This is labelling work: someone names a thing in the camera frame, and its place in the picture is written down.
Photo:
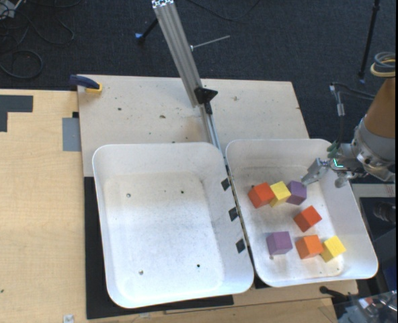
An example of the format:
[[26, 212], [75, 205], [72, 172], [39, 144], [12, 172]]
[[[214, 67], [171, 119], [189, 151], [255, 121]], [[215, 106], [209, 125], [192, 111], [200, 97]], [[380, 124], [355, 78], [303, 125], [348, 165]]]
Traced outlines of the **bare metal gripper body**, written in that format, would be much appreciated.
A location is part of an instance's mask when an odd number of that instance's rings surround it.
[[372, 176], [383, 182], [394, 182], [391, 161], [383, 160], [360, 142], [332, 143], [327, 148], [329, 167], [337, 175], [349, 174], [350, 179]]

